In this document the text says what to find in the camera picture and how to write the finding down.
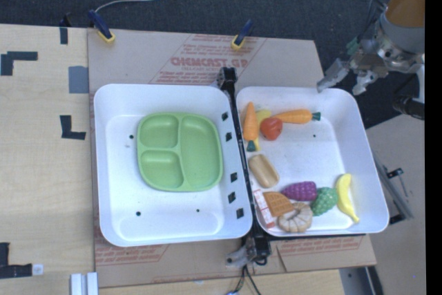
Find brown cardboard board, red print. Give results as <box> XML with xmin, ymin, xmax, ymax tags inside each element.
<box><xmin>86</xmin><ymin>27</ymin><xmax>378</xmax><ymax>288</ymax></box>

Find thin black rod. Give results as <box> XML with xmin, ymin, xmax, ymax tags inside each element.
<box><xmin>226</xmin><ymin>79</ymin><xmax>264</xmax><ymax>246</ymax></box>

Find black cylinder on white bracket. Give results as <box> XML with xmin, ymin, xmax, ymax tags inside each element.
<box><xmin>391</xmin><ymin>62</ymin><xmax>426</xmax><ymax>121</ymax></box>

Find green divided plate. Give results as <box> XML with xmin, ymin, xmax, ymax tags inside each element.
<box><xmin>136</xmin><ymin>111</ymin><xmax>224</xmax><ymax>193</ymax></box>

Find tan bread roll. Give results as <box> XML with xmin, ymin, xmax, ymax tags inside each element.
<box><xmin>247</xmin><ymin>153</ymin><xmax>281</xmax><ymax>189</ymax></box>

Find black block with thin wires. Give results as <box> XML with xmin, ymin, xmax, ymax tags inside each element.
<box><xmin>215</xmin><ymin>66</ymin><xmax>240</xmax><ymax>90</ymax></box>
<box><xmin>241</xmin><ymin>236</ymin><xmax>273</xmax><ymax>266</ymax></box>

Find purple grapes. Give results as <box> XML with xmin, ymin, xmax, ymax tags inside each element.
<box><xmin>280</xmin><ymin>180</ymin><xmax>318</xmax><ymax>202</ymax></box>

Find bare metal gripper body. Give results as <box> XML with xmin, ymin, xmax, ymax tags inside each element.
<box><xmin>347</xmin><ymin>40</ymin><xmax>425</xmax><ymax>78</ymax></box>

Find green grapes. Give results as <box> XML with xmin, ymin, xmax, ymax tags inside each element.
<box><xmin>309</xmin><ymin>187</ymin><xmax>340</xmax><ymax>218</ymax></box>

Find beige ridged doughnut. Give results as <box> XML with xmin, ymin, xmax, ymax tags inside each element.
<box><xmin>277</xmin><ymin>201</ymin><xmax>314</xmax><ymax>234</ymax></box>

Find red and white packet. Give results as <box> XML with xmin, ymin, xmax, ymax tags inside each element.
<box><xmin>252</xmin><ymin>188</ymin><xmax>278</xmax><ymax>229</ymax></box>

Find orange waffle biscuit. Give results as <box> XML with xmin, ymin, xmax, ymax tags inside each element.
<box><xmin>262</xmin><ymin>191</ymin><xmax>296</xmax><ymax>218</ymax></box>

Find orange carrot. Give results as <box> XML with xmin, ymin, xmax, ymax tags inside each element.
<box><xmin>271</xmin><ymin>108</ymin><xmax>322</xmax><ymax>126</ymax></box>
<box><xmin>242</xmin><ymin>101</ymin><xmax>261</xmax><ymax>153</ymax></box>

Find yellow toy food piece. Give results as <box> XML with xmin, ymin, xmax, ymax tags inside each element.
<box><xmin>254</xmin><ymin>108</ymin><xmax>273</xmax><ymax>152</ymax></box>

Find red tomato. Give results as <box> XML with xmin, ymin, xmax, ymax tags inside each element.
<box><xmin>259</xmin><ymin>116</ymin><xmax>285</xmax><ymax>142</ymax></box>

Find white plastic tray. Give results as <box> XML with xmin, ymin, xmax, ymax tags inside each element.
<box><xmin>236</xmin><ymin>86</ymin><xmax>391</xmax><ymax>238</ymax></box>
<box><xmin>93</xmin><ymin>83</ymin><xmax>254</xmax><ymax>248</ymax></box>

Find yellow banana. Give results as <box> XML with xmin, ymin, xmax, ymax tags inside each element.
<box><xmin>335</xmin><ymin>173</ymin><xmax>361</xmax><ymax>225</ymax></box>

